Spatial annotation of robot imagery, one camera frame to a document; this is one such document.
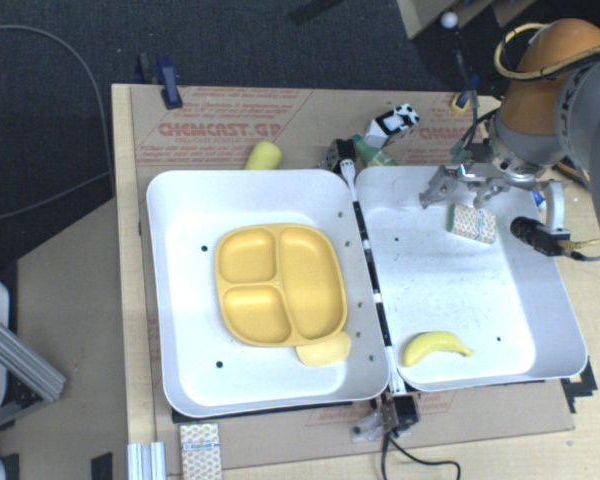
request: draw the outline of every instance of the green object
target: green object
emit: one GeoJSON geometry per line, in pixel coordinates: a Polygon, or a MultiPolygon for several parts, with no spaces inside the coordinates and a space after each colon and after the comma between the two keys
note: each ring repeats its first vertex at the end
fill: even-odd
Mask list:
{"type": "Polygon", "coordinates": [[[354,135],[352,139],[356,153],[365,167],[371,165],[397,165],[389,153],[380,148],[369,146],[362,140],[360,135],[354,135]]]}

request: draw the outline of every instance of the table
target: table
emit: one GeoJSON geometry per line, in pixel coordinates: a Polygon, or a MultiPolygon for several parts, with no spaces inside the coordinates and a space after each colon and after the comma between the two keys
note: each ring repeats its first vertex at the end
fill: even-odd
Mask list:
{"type": "MultiPolygon", "coordinates": [[[[155,86],[139,88],[120,84],[112,87],[127,433],[129,443],[145,445],[158,439],[161,426],[172,425],[169,421],[165,422],[164,415],[157,411],[160,400],[156,399],[151,373],[150,329],[145,296],[147,286],[143,265],[143,244],[138,226],[141,220],[140,201],[143,194],[139,189],[142,184],[138,183],[137,151],[134,141],[134,132],[137,133],[137,130],[134,130],[132,110],[133,105],[137,104],[137,101],[133,101],[132,95],[153,92],[153,96],[150,98],[156,96],[156,101],[160,101],[156,92],[158,90],[159,87],[155,86]]],[[[189,90],[195,92],[195,88],[185,89],[185,91],[189,90]]],[[[272,91],[276,91],[272,89],[250,90],[251,94],[268,94],[270,97],[273,97],[271,96],[274,94],[272,91]]],[[[290,93],[275,93],[276,98],[282,97],[281,95],[284,94],[290,93]]],[[[416,100],[424,98],[422,101],[428,101],[427,98],[433,97],[417,93],[323,90],[296,92],[293,101],[302,102],[305,95],[307,98],[304,99],[304,103],[298,104],[298,106],[305,105],[310,98],[325,102],[324,105],[312,105],[315,107],[312,115],[316,121],[313,123],[313,127],[309,130],[306,126],[302,127],[303,130],[320,136],[323,144],[325,137],[333,137],[333,133],[349,133],[351,130],[359,129],[361,124],[368,121],[364,115],[355,117],[352,123],[343,121],[344,118],[337,110],[351,107],[352,102],[358,105],[357,108],[361,108],[359,105],[365,101],[373,102],[373,105],[377,105],[379,102],[393,105],[404,103],[404,101],[399,101],[401,98],[408,98],[413,103],[413,98],[416,100]]],[[[434,96],[434,99],[437,98],[436,101],[446,101],[444,100],[445,95],[434,96]]],[[[291,101],[290,112],[295,112],[293,116],[297,117],[298,109],[294,110],[292,99],[287,101],[291,101]]],[[[493,103],[484,102],[484,104],[488,107],[493,103]]],[[[435,119],[436,115],[441,114],[441,108],[443,107],[429,109],[427,115],[423,116],[423,122],[435,119]]],[[[289,130],[293,126],[289,123],[291,120],[286,124],[283,123],[284,126],[277,122],[269,124],[281,126],[287,133],[292,133],[289,130]]],[[[227,165],[235,168],[235,158],[227,160],[227,165]]],[[[566,224],[571,229],[573,238],[575,240],[591,238],[590,235],[592,230],[596,229],[596,223],[590,197],[581,187],[571,185],[566,199],[566,224]]],[[[580,263],[562,258],[558,262],[589,348],[590,361],[598,384],[598,390],[595,391],[593,397],[578,399],[576,402],[577,413],[573,415],[575,429],[557,433],[540,433],[523,437],[426,447],[417,450],[417,456],[428,460],[454,459],[461,464],[463,477],[466,478],[600,479],[600,262],[580,263]]],[[[515,416],[511,415],[511,425],[515,423],[515,416]]],[[[224,474],[228,479],[351,478],[352,473],[357,478],[380,478],[379,463],[380,458],[377,453],[349,451],[345,457],[303,460],[266,466],[254,464],[250,467],[230,468],[224,474]]],[[[449,471],[436,473],[430,468],[405,462],[397,452],[391,452],[388,459],[388,474],[394,478],[400,476],[423,479],[452,478],[453,471],[449,468],[449,471]]],[[[170,474],[169,478],[175,479],[178,476],[170,474]]]]}

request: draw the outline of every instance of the wooden table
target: wooden table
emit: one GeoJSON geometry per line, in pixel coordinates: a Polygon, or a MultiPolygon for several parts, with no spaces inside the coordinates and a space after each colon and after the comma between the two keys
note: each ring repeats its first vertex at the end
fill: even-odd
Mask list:
{"type": "MultiPolygon", "coordinates": [[[[138,223],[132,86],[112,88],[114,149],[128,442],[149,444],[158,436],[150,368],[143,254],[138,223]]],[[[588,193],[571,185],[566,193],[566,225],[574,240],[592,238],[597,223],[588,193]]],[[[600,254],[592,250],[591,254],[600,254]]],[[[463,478],[600,479],[600,262],[558,259],[564,283],[586,340],[597,381],[590,398],[579,398],[572,431],[451,444],[416,450],[426,460],[453,459],[463,478]]],[[[407,461],[397,452],[388,457],[389,478],[454,478],[449,467],[439,471],[407,461]]],[[[227,479],[381,478],[377,453],[229,469],[227,479]]]]}

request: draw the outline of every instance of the yellow cable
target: yellow cable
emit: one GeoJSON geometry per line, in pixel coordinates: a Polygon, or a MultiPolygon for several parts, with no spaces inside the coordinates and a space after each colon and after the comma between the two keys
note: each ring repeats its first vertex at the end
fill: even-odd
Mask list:
{"type": "Polygon", "coordinates": [[[553,73],[556,73],[557,71],[560,71],[561,69],[570,66],[571,64],[575,64],[576,62],[585,60],[590,56],[600,54],[600,45],[598,45],[588,50],[584,50],[580,53],[576,53],[575,55],[572,55],[571,57],[563,61],[542,68],[539,71],[531,72],[510,71],[502,65],[502,63],[500,62],[500,57],[502,56],[502,50],[504,49],[507,43],[509,43],[515,36],[517,36],[521,32],[525,32],[527,30],[540,30],[545,26],[546,24],[544,23],[526,23],[509,31],[505,35],[504,39],[498,43],[498,46],[496,47],[496,50],[493,55],[493,62],[498,73],[512,80],[533,80],[535,78],[546,78],[551,76],[553,73]]]}

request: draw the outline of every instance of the speckled sponge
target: speckled sponge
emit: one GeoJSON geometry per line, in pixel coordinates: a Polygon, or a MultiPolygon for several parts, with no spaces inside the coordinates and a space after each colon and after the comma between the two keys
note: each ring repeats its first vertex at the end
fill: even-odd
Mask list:
{"type": "Polygon", "coordinates": [[[449,231],[477,242],[491,244],[496,239],[496,216],[484,208],[476,210],[469,206],[451,206],[449,231]]]}

